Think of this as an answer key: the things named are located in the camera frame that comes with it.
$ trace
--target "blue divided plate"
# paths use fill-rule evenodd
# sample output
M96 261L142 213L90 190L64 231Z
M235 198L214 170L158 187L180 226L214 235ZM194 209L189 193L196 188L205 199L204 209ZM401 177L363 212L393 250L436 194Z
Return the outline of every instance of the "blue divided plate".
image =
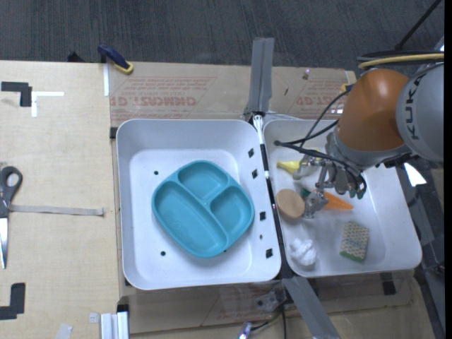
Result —
M248 229L254 206L243 188L216 164L197 160L166 178L154 191L157 221L190 254L221 254Z

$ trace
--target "sponge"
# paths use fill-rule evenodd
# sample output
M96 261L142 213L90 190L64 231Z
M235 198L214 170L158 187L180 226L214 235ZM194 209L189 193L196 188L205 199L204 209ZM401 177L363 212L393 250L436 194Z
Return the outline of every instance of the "sponge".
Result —
M369 229L349 221L344 227L339 253L361 262L366 258L368 241Z

